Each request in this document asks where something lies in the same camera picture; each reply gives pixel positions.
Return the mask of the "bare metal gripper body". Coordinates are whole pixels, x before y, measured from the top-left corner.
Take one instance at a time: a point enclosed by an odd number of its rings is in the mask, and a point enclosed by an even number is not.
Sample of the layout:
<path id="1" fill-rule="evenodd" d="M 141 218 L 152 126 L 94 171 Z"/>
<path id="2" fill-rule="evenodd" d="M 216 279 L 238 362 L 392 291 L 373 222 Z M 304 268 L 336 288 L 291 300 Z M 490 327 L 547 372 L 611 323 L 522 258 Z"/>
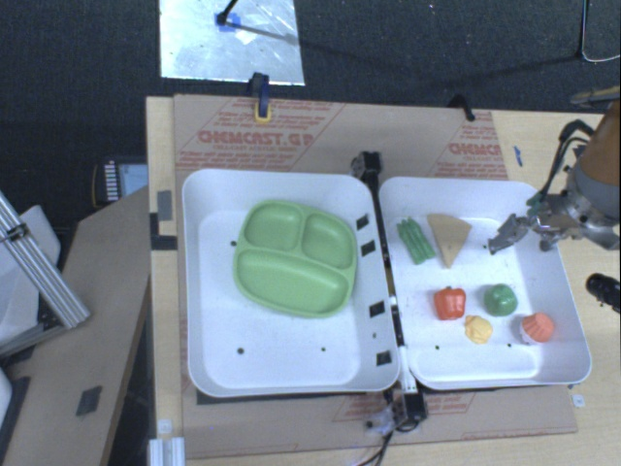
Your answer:
<path id="1" fill-rule="evenodd" d="M 530 199 L 532 229 L 539 235 L 563 234 L 565 239 L 586 239 L 604 250 L 619 250 L 614 227 L 618 218 L 607 216 L 580 195 L 535 195 Z"/>

